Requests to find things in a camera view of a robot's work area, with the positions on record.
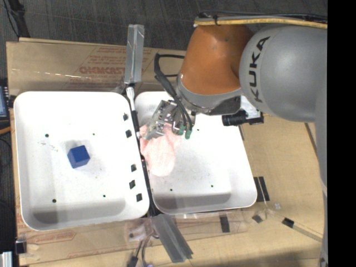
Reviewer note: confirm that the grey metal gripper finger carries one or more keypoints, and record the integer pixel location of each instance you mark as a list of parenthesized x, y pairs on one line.
[(154, 133)]

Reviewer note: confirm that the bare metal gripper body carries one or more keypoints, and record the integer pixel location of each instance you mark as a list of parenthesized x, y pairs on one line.
[(164, 113)]

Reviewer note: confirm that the pale pink cloth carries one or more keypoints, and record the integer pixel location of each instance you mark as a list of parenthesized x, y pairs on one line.
[(161, 157)]

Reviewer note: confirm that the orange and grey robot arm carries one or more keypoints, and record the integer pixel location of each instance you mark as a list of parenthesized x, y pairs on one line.
[(281, 74)]

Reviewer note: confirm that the white plastic tray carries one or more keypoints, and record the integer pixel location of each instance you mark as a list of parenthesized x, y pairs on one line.
[(80, 202), (205, 163)]

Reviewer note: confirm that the blue cube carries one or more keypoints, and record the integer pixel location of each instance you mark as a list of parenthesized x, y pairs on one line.
[(78, 157)]

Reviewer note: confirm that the brown cardboard board red print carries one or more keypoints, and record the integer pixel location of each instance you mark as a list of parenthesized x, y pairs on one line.
[(281, 160)]

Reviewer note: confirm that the black cylinder on white bracket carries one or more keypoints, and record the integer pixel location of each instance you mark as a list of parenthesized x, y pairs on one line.
[(236, 118)]

